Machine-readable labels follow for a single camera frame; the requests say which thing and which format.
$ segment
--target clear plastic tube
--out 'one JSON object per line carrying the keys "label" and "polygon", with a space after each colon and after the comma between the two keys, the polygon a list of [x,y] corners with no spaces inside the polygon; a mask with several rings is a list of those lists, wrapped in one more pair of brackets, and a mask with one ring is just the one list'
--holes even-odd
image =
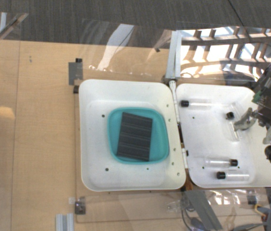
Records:
{"label": "clear plastic tube", "polygon": [[236,167],[238,166],[238,160],[230,159],[228,157],[219,157],[219,158],[205,157],[204,166],[220,168]]}
{"label": "clear plastic tube", "polygon": [[243,181],[250,178],[250,174],[247,171],[242,170],[228,170],[228,171],[219,171],[216,174],[217,179],[219,180],[230,180],[230,181]]}
{"label": "clear plastic tube", "polygon": [[209,110],[213,104],[211,103],[211,100],[207,99],[191,99],[181,100],[180,106],[187,107],[188,109]]}

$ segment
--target test tube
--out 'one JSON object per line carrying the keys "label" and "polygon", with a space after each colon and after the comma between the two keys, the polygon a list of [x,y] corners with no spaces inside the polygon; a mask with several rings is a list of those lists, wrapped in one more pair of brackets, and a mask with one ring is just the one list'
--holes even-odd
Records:
{"label": "test tube", "polygon": [[217,179],[219,180],[243,181],[248,180],[249,178],[250,174],[247,171],[228,170],[226,172],[217,172]]}
{"label": "test tube", "polygon": [[227,157],[220,157],[220,158],[205,157],[204,166],[205,167],[223,167],[223,168],[237,167],[238,160],[230,159]]}

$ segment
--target cable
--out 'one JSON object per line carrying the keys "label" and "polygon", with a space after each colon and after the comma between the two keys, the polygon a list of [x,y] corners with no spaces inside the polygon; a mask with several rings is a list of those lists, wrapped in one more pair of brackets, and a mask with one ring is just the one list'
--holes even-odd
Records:
{"label": "cable", "polygon": [[187,224],[187,222],[185,221],[185,218],[184,218],[184,211],[182,210],[182,218],[183,218],[183,222],[185,224],[185,226],[188,228],[189,231],[192,231],[192,229],[189,227],[189,225]]}
{"label": "cable", "polygon": [[262,223],[252,223],[252,224],[247,224],[247,225],[241,225],[238,227],[235,227],[234,229],[230,230],[230,231],[249,231],[252,230],[254,228],[263,226]]}
{"label": "cable", "polygon": [[238,19],[239,19],[241,25],[242,25],[242,26],[245,26],[245,25],[243,24],[243,22],[242,22],[240,16],[238,15],[238,13],[237,13],[235,7],[233,6],[232,2],[231,2],[230,0],[227,0],[227,1],[229,2],[230,6],[232,7],[232,9],[233,9],[233,11],[235,12],[235,14],[237,15],[237,17],[238,17]]}
{"label": "cable", "polygon": [[119,44],[119,46],[116,48],[115,52],[113,53],[113,55],[116,53],[117,49],[124,43],[124,41],[126,40],[126,38],[128,38],[128,36],[134,31],[134,28],[133,27],[130,32],[127,34],[127,36],[122,40],[122,42]]}
{"label": "cable", "polygon": [[193,227],[195,227],[196,229],[201,230],[201,231],[208,231],[205,228],[204,223],[202,221],[200,221],[198,218],[192,218],[189,216],[187,209],[185,209],[185,213],[186,213],[187,217],[189,218],[190,223]]}

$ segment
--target wooden table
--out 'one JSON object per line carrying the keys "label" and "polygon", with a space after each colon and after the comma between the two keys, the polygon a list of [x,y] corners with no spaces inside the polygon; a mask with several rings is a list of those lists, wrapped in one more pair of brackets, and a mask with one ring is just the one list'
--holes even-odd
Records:
{"label": "wooden table", "polygon": [[[56,214],[74,212],[69,199],[76,197],[75,95],[68,85],[68,62],[83,58],[84,78],[160,82],[165,73],[168,51],[143,48],[119,51],[108,71],[88,70],[98,67],[104,52],[105,46],[95,45],[0,43],[0,230],[52,231]],[[260,222],[259,215],[236,217],[236,223],[239,219]],[[75,230],[186,227],[181,218],[172,218],[75,222]]]}

